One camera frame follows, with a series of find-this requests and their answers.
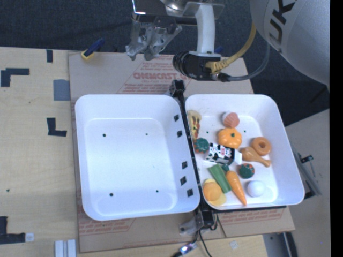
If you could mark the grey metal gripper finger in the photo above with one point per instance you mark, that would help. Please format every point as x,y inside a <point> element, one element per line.
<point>138,41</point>
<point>159,41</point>

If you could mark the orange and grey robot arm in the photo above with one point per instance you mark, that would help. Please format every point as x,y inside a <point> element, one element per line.
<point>294,23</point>

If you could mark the brown cardboard board, red print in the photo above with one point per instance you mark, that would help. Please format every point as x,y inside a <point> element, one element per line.
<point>107,74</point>

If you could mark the toy pizza slice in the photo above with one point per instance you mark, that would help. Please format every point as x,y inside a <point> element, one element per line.
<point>194,123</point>

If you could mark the white plastic tray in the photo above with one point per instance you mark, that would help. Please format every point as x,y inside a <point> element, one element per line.
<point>262,111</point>
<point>128,157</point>

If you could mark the orange toy pumpkin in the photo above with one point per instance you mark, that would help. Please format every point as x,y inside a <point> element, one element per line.
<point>230,138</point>

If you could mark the cow print milk carton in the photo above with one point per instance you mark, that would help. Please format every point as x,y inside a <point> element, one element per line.
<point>221,152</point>

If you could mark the thin black rod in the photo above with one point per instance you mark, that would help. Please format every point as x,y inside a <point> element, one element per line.
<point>195,165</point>

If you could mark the brown toy doughnut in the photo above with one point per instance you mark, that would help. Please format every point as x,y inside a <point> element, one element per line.
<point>256,146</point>

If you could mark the tan toy chicken drumstick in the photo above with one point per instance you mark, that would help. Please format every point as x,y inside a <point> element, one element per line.
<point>252,155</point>

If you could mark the green toy celery stick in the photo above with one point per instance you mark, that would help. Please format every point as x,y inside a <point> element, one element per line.
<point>220,178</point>

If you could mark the orange toy fruit slice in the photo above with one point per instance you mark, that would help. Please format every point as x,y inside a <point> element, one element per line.
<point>212,191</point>

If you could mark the orange toy carrot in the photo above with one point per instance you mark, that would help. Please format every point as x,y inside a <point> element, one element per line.
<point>237,186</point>

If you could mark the white toy egg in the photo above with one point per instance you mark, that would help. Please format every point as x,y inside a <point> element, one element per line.
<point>256,188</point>

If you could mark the black cylinder on white bracket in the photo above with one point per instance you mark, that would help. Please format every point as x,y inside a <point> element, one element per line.
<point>205,31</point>

